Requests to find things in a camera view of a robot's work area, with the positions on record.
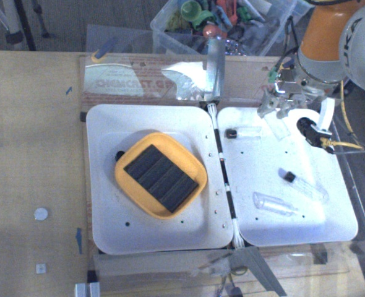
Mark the white plastic tray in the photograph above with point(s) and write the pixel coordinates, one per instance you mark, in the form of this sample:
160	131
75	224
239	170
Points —
108	227
263	166

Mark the small white square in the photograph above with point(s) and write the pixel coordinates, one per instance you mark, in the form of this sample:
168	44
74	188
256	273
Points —
41	268

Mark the clear plastic bottle black cap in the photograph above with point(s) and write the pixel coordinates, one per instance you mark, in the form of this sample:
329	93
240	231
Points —
306	186
241	133

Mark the clear plastic storage bin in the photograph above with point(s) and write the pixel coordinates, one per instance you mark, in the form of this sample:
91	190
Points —
176	39

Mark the yellow plate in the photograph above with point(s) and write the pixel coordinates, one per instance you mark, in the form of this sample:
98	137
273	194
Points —
130	184

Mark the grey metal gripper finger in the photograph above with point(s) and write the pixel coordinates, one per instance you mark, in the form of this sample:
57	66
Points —
285	108
266	104

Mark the black cylinder on white bracket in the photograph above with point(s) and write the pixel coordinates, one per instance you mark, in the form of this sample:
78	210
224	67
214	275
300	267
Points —
309	130

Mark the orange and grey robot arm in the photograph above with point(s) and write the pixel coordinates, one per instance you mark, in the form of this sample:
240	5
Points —
324	26

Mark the white round disc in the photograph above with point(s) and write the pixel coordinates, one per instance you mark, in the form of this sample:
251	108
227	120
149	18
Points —
41	213

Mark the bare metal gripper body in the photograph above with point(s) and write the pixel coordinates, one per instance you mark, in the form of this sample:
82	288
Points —
290	85

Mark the brown cardboard board red print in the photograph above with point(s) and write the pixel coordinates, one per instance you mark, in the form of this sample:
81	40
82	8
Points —
247	73

